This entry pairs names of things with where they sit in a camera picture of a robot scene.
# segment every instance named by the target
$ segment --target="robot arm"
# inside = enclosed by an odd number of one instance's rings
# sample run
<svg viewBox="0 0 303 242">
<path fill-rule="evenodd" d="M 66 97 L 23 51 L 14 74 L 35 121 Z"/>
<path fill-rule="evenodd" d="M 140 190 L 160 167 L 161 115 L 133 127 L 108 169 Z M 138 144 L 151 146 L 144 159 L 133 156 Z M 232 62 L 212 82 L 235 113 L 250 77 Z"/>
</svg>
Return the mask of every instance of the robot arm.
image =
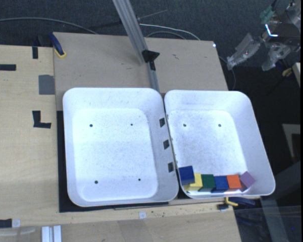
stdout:
<svg viewBox="0 0 303 242">
<path fill-rule="evenodd" d="M 268 58 L 262 65 L 263 71 L 275 67 L 275 63 L 286 58 L 292 51 L 300 50 L 301 0 L 290 0 L 281 14 L 275 12 L 280 0 L 264 10 L 260 17 L 265 25 L 263 33 L 254 39 L 248 33 L 236 48 L 236 53 L 227 58 L 229 70 L 253 56 L 262 44 L 269 48 Z"/>
</svg>

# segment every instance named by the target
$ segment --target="black clamp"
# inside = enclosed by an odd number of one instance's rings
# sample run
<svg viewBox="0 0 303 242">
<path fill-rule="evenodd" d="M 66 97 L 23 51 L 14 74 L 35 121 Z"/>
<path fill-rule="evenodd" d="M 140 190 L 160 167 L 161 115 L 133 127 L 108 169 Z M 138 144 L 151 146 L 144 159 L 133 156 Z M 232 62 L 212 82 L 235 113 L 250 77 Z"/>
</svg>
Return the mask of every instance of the black clamp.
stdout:
<svg viewBox="0 0 303 242">
<path fill-rule="evenodd" d="M 160 55 L 160 53 L 153 52 L 153 51 L 145 49 L 141 54 L 142 54 L 143 59 L 145 60 L 145 63 L 149 63 L 150 68 L 153 71 L 156 71 L 156 67 L 155 67 L 154 61 Z"/>
</svg>

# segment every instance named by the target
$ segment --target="wooden table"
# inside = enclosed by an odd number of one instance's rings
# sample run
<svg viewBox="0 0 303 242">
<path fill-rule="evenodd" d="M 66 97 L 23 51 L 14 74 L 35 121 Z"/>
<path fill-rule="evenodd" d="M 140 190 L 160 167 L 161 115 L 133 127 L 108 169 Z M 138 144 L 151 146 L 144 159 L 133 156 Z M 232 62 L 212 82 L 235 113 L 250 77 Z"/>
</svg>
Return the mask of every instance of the wooden table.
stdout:
<svg viewBox="0 0 303 242">
<path fill-rule="evenodd" d="M 218 200 L 213 199 L 193 204 L 190 199 L 174 200 L 162 207 L 59 213 L 56 98 L 39 95 L 38 91 L 39 75 L 55 75 L 53 54 L 52 48 L 39 47 L 39 58 L 33 59 L 31 47 L 0 45 L 0 64 L 17 65 L 16 71 L 0 71 L 0 219 L 19 219 L 21 229 L 63 225 L 66 241 L 128 241 L 126 230 L 137 226 L 132 226 L 135 221 L 148 231 L 150 241 L 200 241 L 206 236 L 216 237 L 216 241 L 240 241 L 232 209 L 218 211 Z M 222 73 L 219 79 L 221 86 L 210 85 L 226 90 Z M 33 110 L 40 110 L 41 121 L 52 123 L 52 127 L 34 128 Z M 147 216 L 141 221 L 140 211 Z M 40 229 L 31 234 L 40 235 Z"/>
</svg>

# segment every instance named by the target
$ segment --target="blue block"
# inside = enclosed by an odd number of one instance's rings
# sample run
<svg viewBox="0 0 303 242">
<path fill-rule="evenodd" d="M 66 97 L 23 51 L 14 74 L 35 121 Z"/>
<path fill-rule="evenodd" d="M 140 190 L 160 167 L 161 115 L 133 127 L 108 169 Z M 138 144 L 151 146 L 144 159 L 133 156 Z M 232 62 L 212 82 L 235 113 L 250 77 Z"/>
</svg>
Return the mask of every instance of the blue block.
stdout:
<svg viewBox="0 0 303 242">
<path fill-rule="evenodd" d="M 189 185 L 195 183 L 194 171 L 192 166 L 178 168 L 180 172 L 181 184 Z"/>
<path fill-rule="evenodd" d="M 216 188 L 214 188 L 211 193 L 223 193 L 229 189 L 229 183 L 227 176 L 215 176 L 214 182 L 216 184 Z"/>
</svg>

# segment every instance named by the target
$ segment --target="cable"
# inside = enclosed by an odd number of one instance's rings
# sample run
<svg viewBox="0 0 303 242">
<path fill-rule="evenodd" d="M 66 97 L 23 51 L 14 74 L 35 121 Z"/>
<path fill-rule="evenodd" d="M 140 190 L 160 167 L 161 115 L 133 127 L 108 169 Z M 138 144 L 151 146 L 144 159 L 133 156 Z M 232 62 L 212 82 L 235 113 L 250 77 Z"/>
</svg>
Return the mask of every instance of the cable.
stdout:
<svg viewBox="0 0 303 242">
<path fill-rule="evenodd" d="M 163 33 L 165 33 L 165 34 L 172 34 L 172 35 L 177 36 L 177 37 L 179 37 L 179 38 L 181 38 L 181 39 L 186 39 L 186 38 L 184 38 L 183 36 L 181 36 L 180 34 L 177 34 L 177 33 L 175 33 L 175 32 L 170 32 L 170 31 L 155 31 L 155 32 L 152 32 L 151 34 L 148 34 L 148 35 L 146 36 L 146 38 L 151 37 L 151 36 L 154 36 L 154 35 L 156 35 L 156 34 L 163 34 Z"/>
<path fill-rule="evenodd" d="M 57 23 L 62 23 L 62 24 L 66 24 L 66 25 L 70 25 L 79 29 L 83 29 L 87 32 L 93 33 L 93 34 L 98 34 L 95 31 L 89 30 L 85 27 L 82 27 L 80 25 L 74 24 L 74 23 L 70 23 L 70 22 L 65 22 L 65 21 L 60 21 L 60 20 L 55 20 L 55 19 L 51 19 L 51 18 L 41 18 L 41 17 L 19 17 L 19 18 L 6 18 L 6 19 L 0 19 L 0 22 L 7 22 L 7 21 L 28 21 L 28 20 L 38 20 L 38 21 L 49 21 L 49 22 L 57 22 Z"/>
<path fill-rule="evenodd" d="M 228 62 L 227 62 L 223 57 L 220 56 L 219 59 L 220 59 L 222 62 L 224 62 L 226 65 L 228 64 Z M 237 78 L 236 78 L 236 74 L 235 74 L 235 72 L 234 72 L 233 69 L 231 69 L 231 72 L 232 72 L 233 79 L 234 79 L 234 81 L 233 81 L 233 87 L 232 87 L 232 89 L 231 89 L 231 91 L 233 91 L 233 90 L 236 88 Z"/>
<path fill-rule="evenodd" d="M 137 19 L 140 21 L 141 19 L 148 18 L 148 17 L 150 17 L 150 16 L 154 16 L 154 15 L 157 15 L 157 14 L 161 14 L 161 13 L 164 13 L 164 12 L 167 12 L 167 11 L 168 11 L 168 9 L 162 10 L 162 11 L 159 11 L 159 12 L 157 12 L 157 13 L 148 14 L 148 15 L 145 15 L 145 16 L 143 16 L 143 17 L 138 17 Z"/>
<path fill-rule="evenodd" d="M 192 35 L 194 38 L 196 38 L 197 40 L 200 40 L 197 36 L 195 36 L 193 33 L 185 31 L 185 30 L 179 30 L 179 29 L 174 29 L 174 28 L 170 28 L 170 27 L 164 27 L 164 26 L 159 26 L 159 25 L 151 25 L 151 24 L 143 24 L 143 23 L 139 23 L 140 26 L 147 26 L 147 27 L 156 27 L 156 28 L 163 28 L 163 29 L 168 29 L 168 30 L 174 30 L 174 31 L 181 31 L 187 34 Z"/>
</svg>

